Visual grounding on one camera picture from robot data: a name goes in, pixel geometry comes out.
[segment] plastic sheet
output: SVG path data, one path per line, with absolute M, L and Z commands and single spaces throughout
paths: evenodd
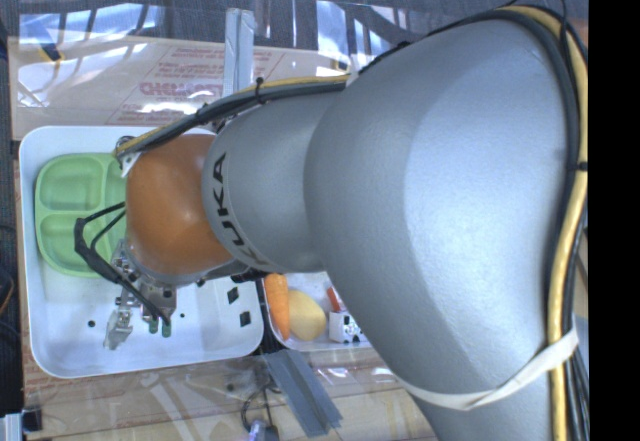
M 20 6 L 8 49 L 16 140 L 43 125 L 158 126 L 232 92 L 224 90 L 229 54 L 241 49 L 230 44 L 228 10 L 80 0 Z M 250 13 L 253 35 L 250 55 L 240 56 L 240 88 L 258 77 L 355 74 L 450 21 L 322 0 L 246 0 L 235 9 Z
M 451 21 L 403 9 L 315 0 L 246 0 L 235 8 L 253 18 L 250 81 L 355 74 L 387 49 Z M 153 127 L 222 95 L 227 10 L 22 0 L 21 13 L 20 32 L 9 41 L 16 140 L 43 125 Z M 20 202 L 17 166 L 15 176 Z M 20 204 L 16 211 L 21 212 Z M 23 273 L 28 439 L 101 431 L 137 439 L 136 432 L 151 432 L 159 423 L 169 436 L 162 439 L 245 439 L 239 413 L 264 383 L 259 356 L 117 375 L 53 377 L 35 361 L 28 341 L 26 284 Z M 339 407 L 355 417 L 343 413 L 345 432 L 358 432 L 369 421 L 358 412 L 366 404 L 367 413 L 393 430 L 380 431 L 385 439 L 432 435 L 372 348 L 342 347 L 304 356 L 330 397 L 343 400 Z M 363 398 L 353 402 L 353 397 Z M 281 433 L 287 438 L 302 435 L 295 420 L 287 419 L 284 399 L 270 393 L 269 402 L 279 425 L 286 425 Z M 261 402 L 252 404 L 250 412 L 262 414 Z M 157 434 L 148 435 L 157 439 Z

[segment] yellow cable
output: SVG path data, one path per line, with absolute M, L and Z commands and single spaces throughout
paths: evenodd
M 282 80 L 274 80 L 272 82 L 265 82 L 263 84 L 260 85 L 260 89 L 269 89 L 272 87 L 283 87 L 283 86 L 288 86 L 288 85 L 305 85 L 305 84 L 333 84 L 333 83 L 340 83 L 340 82 L 346 82 L 349 79 L 349 75 L 340 75 L 337 77 L 299 77 L 299 78 L 285 78 Z M 244 89 L 242 89 L 241 91 L 238 91 L 236 93 L 234 93 L 233 95 L 236 94 L 242 94 L 242 93 L 246 93 L 249 91 L 254 91 L 256 89 L 256 85 L 252 85 L 250 87 L 246 87 Z M 159 126 L 157 128 L 154 128 L 153 130 L 150 130 L 148 132 L 143 133 L 142 135 L 139 135 L 138 137 L 134 137 L 133 139 L 128 140 L 127 142 L 121 144 L 120 146 L 118 146 L 114 151 L 113 151 L 113 155 L 117 156 L 120 153 L 122 153 L 123 151 L 131 148 L 132 146 L 139 144 L 141 141 L 143 141 L 144 139 L 146 139 L 147 137 L 153 135 L 154 133 L 160 131 L 160 130 L 164 130 L 165 128 L 168 128 L 172 125 L 178 124 L 180 123 L 180 120 L 178 121 L 174 121 L 172 123 L 168 123 L 166 125 L 163 126 Z
M 525 14 L 544 27 L 551 30 L 556 37 L 560 37 L 562 24 L 552 15 L 533 7 L 511 6 L 504 9 Z M 587 66 L 578 49 L 573 36 L 568 34 L 569 54 L 571 65 L 576 78 L 578 92 L 578 107 L 580 116 L 580 143 L 578 147 L 578 162 L 588 162 L 588 72 Z M 562 223 L 558 246 L 553 259 L 551 283 L 549 285 L 547 337 L 552 344 L 562 337 L 562 306 L 563 290 L 567 277 L 568 264 L 571 257 L 573 242 L 577 236 L 582 210 L 587 197 L 588 177 L 583 171 L 576 172 L 567 213 Z M 567 438 L 566 419 L 566 390 L 565 375 L 562 365 L 551 371 L 551 393 L 553 401 L 553 432 L 556 441 Z

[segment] potato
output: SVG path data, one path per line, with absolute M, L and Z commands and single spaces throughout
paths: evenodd
M 291 332 L 302 341 L 314 340 L 327 328 L 324 310 L 300 290 L 289 290 L 289 318 Z

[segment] metal bracket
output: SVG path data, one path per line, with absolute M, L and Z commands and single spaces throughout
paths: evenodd
M 0 441 L 22 441 L 22 414 L 0 417 Z
M 342 414 L 300 352 L 280 350 L 263 358 L 307 437 L 340 427 Z
M 122 174 L 121 174 L 122 178 L 126 177 L 127 174 L 129 174 L 129 171 L 131 171 L 131 168 L 133 167 L 133 165 L 138 161 L 138 158 L 140 158 L 140 155 L 142 155 L 142 153 L 132 153 L 124 157 L 122 161 Z
M 131 307 L 136 301 L 124 288 L 119 299 L 118 308 L 111 313 L 107 322 L 107 334 L 103 345 L 109 350 L 118 348 L 118 345 L 124 343 L 133 331 L 133 326 L 129 325 L 129 322 L 131 322 Z
M 227 9 L 222 96 L 228 96 L 251 85 L 255 27 L 256 20 L 252 11 Z

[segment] white strap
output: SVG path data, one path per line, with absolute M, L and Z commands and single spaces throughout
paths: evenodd
M 496 402 L 535 381 L 540 375 L 564 363 L 578 346 L 578 333 L 575 326 L 556 343 L 549 345 L 533 357 L 516 375 L 511 377 L 502 386 L 477 393 L 434 393 L 417 388 L 398 376 L 396 378 L 406 390 L 414 397 L 424 400 L 429 404 L 455 409 L 458 411 L 470 411 L 476 407 Z

